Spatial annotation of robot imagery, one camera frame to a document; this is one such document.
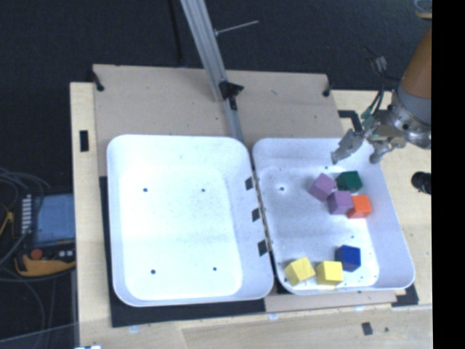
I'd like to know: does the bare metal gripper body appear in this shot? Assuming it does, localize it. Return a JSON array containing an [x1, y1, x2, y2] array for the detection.
[[363, 102, 432, 151]]

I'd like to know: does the green cube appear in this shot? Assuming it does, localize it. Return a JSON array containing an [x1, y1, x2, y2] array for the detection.
[[334, 170, 363, 192]]

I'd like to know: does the purple cube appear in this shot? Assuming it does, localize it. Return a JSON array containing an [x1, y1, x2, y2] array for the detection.
[[326, 190, 355, 216], [308, 172, 337, 202]]

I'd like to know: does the orange cube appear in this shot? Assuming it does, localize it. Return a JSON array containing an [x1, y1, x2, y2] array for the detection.
[[347, 194, 373, 220]]

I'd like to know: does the white plastic tray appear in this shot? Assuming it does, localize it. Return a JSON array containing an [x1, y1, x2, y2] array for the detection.
[[106, 133, 275, 308], [251, 137, 416, 297]]

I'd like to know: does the blue cube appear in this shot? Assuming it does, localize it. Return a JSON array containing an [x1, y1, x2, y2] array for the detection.
[[334, 244, 362, 273]]

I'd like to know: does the yellow cube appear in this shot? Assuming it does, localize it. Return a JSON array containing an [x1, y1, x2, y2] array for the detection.
[[283, 256, 316, 287], [314, 260, 344, 286]]

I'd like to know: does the brown cardboard board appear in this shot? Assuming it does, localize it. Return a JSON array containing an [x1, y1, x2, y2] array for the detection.
[[92, 63, 399, 314]]

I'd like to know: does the black cylinder on white bracket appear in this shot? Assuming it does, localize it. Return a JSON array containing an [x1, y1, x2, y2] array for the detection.
[[411, 172, 432, 196]]

